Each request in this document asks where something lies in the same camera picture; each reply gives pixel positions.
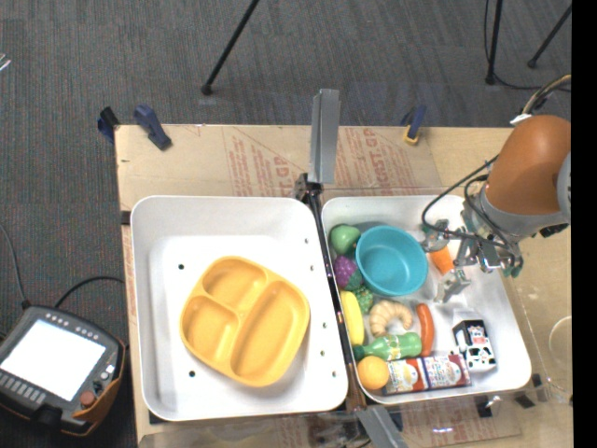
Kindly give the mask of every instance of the white plastic tray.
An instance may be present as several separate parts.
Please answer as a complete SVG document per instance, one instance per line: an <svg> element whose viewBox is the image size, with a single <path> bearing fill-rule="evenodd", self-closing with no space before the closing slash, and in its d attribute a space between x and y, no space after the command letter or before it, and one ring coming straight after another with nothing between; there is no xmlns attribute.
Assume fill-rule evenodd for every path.
<svg viewBox="0 0 597 448"><path fill-rule="evenodd" d="M322 209L322 222L326 232L339 224L350 224L364 231L370 227L389 224L397 226L412 234L415 239L424 238L421 229L421 214L435 196L382 196L382 197L337 197L330 199ZM460 213L463 199L458 196L446 196L427 213L429 222L447 218L451 229L464 225ZM336 257L328 245L332 260ZM458 242L449 244L455 257ZM531 360L521 336L521 332L510 306L506 289L498 271L483 273L478 266L465 267L465 273L471 285L463 292L452 296L446 303L433 303L437 293L437 282L440 274L430 263L429 274L423 286L408 296L395 298L405 302L414 315L414 325L410 330L420 333L420 324L415 313L418 302L429 305L436 328L436 338L432 355L446 355L455 348L451 328L455 311L474 310L485 322L485 328L495 353L497 367L491 371L471 373L472 385L457 388L443 388L424 392L400 393L385 396L380 391L363 391L382 404L399 404L425 399L443 399L462 395L478 395L493 392L507 392L518 389L531 377ZM372 341L368 329L368 316L365 317L368 341ZM396 333L404 330L399 327Z"/></svg>
<svg viewBox="0 0 597 448"><path fill-rule="evenodd" d="M142 392L168 421L322 412L342 404L348 379L315 220L290 198L151 196L132 209ZM240 256L280 274L309 300L311 320L273 385L250 387L192 356L179 316L205 269Z"/></svg>

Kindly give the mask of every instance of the grey carpet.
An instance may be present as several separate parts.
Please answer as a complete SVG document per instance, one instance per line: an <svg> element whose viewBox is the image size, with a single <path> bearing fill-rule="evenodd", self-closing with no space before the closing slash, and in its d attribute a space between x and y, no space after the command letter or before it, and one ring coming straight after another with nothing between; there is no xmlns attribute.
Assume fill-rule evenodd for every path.
<svg viewBox="0 0 597 448"><path fill-rule="evenodd" d="M341 125L502 127L536 89L571 72L572 18L531 69L572 0L504 0L488 85L496 0L261 0L205 96L201 85L251 0L0 0L0 223L34 303L52 304L96 274L122 276L114 148L97 131L110 106L164 123L311 124L312 97L340 91ZM540 112L571 118L571 93ZM0 240L0 330L20 297ZM127 339L122 287L96 282L63 306ZM0 446L132 447L127 378L85 440L49 435L0 412Z"/></svg>

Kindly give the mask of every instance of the wooden table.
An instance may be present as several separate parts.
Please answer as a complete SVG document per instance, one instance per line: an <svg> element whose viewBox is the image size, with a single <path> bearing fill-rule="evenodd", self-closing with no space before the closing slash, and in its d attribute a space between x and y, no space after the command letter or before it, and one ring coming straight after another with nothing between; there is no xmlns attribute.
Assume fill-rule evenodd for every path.
<svg viewBox="0 0 597 448"><path fill-rule="evenodd" d="M115 130L118 189L125 221L134 204L152 194L285 197L298 176L309 169L310 127L193 124L164 125L164 129L174 142L166 151L159 151L139 126L123 125ZM336 185L330 185L329 190L361 188L363 194L383 195L404 191L430 193L434 189L433 193L438 193L438 189L452 185L498 153L510 132L510 128L422 128L419 143L409 146L402 140L404 128L340 127ZM188 446L214 448L252 447L264 442L275 445L281 439L279 435L255 435L231 445L214 435L219 428L208 428L212 437L206 438L206 428L201 423L149 423L139 371L130 226L122 226L122 236L140 446L168 446L173 437L181 443L177 446L187 446L183 440ZM566 330L566 317L572 313L571 230L548 239L523 241L521 248L524 270L519 278L508 279L505 285L542 385L529 385L522 394L501 397L493 405L493 418L502 421L491 429L480 421L469 421L461 427L467 433L445 437L434 435L429 427L405 429L403 435L409 446L431 446L429 443L438 443L438 436L444 437L444 441L450 438L455 446L458 441L470 446L475 440L480 440L475 446L483 447L573 446L573 409L567 402L572 390L572 362L567 361L572 335ZM562 321L562 330L552 334L558 321ZM556 335L561 334L564 337L556 341ZM563 341L558 357L549 348L550 336L552 343ZM532 406L523 408L529 402ZM286 437L294 437L297 446L308 446L300 427L290 427L287 420L273 427L285 430ZM204 444L198 444L199 437L205 440Z"/></svg>

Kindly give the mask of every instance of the orange fruit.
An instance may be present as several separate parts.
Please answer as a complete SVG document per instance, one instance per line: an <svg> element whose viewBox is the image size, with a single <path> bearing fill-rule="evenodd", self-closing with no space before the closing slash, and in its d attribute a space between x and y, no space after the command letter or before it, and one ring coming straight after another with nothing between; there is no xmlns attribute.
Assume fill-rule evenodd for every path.
<svg viewBox="0 0 597 448"><path fill-rule="evenodd" d="M356 372L361 385L367 390L379 390L390 378L387 362L373 355L361 359L356 364Z"/></svg>

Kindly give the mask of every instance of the green bottle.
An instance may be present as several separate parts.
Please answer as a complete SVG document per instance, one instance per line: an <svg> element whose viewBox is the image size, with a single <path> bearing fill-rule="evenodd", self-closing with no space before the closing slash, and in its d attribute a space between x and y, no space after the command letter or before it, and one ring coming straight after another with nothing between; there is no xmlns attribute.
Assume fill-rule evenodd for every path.
<svg viewBox="0 0 597 448"><path fill-rule="evenodd" d="M389 362L401 358L417 357L422 350L423 345L419 334L406 332L404 335L382 335L369 345L355 345L353 354L356 361L374 355Z"/></svg>

